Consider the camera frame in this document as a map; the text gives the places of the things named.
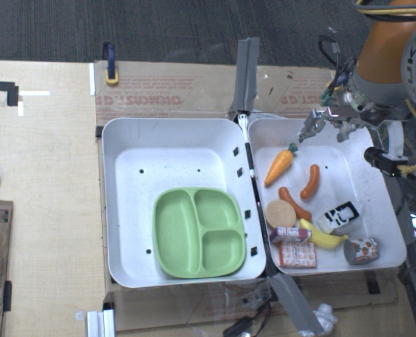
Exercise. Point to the grey can with orange print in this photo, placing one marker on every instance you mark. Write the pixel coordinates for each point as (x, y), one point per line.
(362, 250)

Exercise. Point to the black cylinder on white bracket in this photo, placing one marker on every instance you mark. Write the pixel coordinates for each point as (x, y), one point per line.
(383, 160)

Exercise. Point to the brown cardboard board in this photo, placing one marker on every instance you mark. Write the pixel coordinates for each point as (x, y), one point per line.
(166, 93)

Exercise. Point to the orange packet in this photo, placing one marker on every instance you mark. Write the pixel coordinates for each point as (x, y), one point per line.
(297, 255)

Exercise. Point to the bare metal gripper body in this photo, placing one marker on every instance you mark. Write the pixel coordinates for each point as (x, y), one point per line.
(352, 112)

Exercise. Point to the purple carton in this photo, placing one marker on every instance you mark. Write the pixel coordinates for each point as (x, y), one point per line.
(289, 234)

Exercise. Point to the white plastic tray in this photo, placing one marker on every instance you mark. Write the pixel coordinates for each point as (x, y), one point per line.
(134, 202)
(362, 202)

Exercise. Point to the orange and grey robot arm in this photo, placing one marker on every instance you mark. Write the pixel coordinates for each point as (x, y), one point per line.
(383, 51)

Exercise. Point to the yellow banana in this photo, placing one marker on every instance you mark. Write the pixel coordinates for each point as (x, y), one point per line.
(322, 239)

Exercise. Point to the orange carrot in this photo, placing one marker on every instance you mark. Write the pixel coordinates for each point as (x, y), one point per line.
(280, 165)

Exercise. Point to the black and white carton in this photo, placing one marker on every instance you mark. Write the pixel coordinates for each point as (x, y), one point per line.
(338, 217)

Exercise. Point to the green divided plate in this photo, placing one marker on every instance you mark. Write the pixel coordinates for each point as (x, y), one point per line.
(176, 234)

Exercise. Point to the orange sausage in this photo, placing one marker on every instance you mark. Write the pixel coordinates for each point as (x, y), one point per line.
(292, 203)
(311, 183)

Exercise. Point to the white crumpled tissue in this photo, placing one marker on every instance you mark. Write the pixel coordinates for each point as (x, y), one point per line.
(325, 318)

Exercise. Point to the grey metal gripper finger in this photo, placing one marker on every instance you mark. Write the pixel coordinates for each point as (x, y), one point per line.
(311, 125)
(345, 131)

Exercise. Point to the round tan biscuit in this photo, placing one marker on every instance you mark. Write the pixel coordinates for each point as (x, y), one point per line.
(280, 214)

